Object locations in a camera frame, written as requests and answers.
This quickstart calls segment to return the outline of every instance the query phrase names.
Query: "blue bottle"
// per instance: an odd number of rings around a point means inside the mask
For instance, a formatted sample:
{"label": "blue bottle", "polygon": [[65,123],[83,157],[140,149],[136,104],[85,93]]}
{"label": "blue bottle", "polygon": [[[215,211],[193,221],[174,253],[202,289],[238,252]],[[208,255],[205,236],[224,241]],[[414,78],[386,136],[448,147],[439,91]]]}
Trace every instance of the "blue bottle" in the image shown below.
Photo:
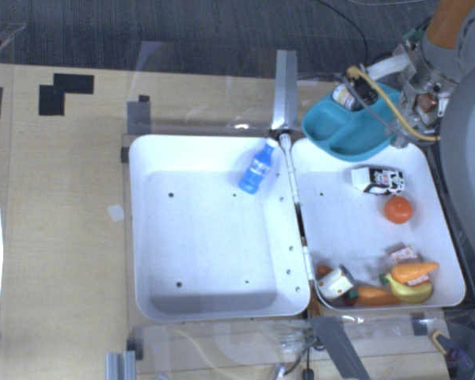
{"label": "blue bottle", "polygon": [[272,138],[266,139],[264,149],[257,153],[247,168],[245,175],[239,181],[239,188],[249,194],[255,194],[259,184],[268,174],[271,168],[272,151],[278,146],[278,142]]}

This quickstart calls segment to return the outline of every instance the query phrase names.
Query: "yellow cable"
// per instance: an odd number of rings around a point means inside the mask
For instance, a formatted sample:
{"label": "yellow cable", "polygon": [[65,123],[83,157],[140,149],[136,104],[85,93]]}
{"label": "yellow cable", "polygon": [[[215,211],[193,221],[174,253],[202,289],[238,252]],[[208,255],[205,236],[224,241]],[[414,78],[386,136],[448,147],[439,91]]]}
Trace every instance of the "yellow cable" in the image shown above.
{"label": "yellow cable", "polygon": [[380,97],[384,100],[384,102],[389,106],[391,111],[397,117],[399,122],[403,125],[403,127],[405,127],[406,131],[408,131],[411,135],[415,136],[418,139],[422,139],[424,141],[430,141],[430,142],[439,141],[440,139],[439,136],[423,135],[415,131],[410,126],[408,121],[405,120],[405,118],[396,108],[394,103],[389,99],[389,96],[387,96],[387,93],[384,92],[382,88],[372,78],[370,78],[366,73],[360,70],[357,66],[350,66],[347,70],[347,76],[349,78],[359,78],[359,77],[363,78],[366,81],[366,83],[371,86],[372,89],[376,90],[376,92],[380,95]]}

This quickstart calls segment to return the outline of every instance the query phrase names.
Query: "yellow banana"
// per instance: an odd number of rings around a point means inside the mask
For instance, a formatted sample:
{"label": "yellow banana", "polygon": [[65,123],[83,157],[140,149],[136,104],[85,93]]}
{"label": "yellow banana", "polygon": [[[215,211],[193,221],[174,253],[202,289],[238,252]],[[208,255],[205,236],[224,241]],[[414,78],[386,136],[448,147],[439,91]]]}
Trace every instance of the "yellow banana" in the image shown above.
{"label": "yellow banana", "polygon": [[431,282],[410,287],[394,280],[390,273],[386,274],[386,279],[389,280],[392,293],[403,302],[410,302],[412,304],[422,302],[427,300],[433,292],[433,284]]}

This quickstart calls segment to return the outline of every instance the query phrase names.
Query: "orange ball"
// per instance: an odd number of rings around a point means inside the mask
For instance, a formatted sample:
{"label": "orange ball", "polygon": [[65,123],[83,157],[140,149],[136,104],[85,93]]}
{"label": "orange ball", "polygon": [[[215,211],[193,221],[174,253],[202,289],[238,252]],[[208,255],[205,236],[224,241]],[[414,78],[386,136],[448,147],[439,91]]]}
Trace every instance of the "orange ball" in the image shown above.
{"label": "orange ball", "polygon": [[387,200],[384,212],[390,221],[404,224],[412,217],[413,208],[405,197],[394,196]]}

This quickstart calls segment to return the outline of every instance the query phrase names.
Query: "white tray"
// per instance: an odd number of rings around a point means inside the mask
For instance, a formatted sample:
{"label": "white tray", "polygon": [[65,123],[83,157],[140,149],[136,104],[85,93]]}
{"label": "white tray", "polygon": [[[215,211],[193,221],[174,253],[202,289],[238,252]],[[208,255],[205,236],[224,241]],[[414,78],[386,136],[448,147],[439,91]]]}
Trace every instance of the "white tray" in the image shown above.
{"label": "white tray", "polygon": [[[344,264],[354,278],[380,286],[378,275],[390,270],[387,253],[395,245],[411,245],[424,261],[439,262],[430,273],[433,295],[421,305],[400,304],[383,309],[418,309],[456,306],[466,292],[447,223],[428,163],[413,145],[388,146],[363,163],[348,163],[318,149],[308,139],[292,148],[306,240],[313,265]],[[397,225],[383,214],[389,197],[362,193],[352,186],[350,170],[364,165],[387,166],[403,171],[405,191],[412,203],[410,221]],[[355,310],[343,303],[333,307]]]}
{"label": "white tray", "polygon": [[145,135],[130,149],[135,293],[153,321],[289,316],[310,288],[281,150],[251,196],[263,139]]}

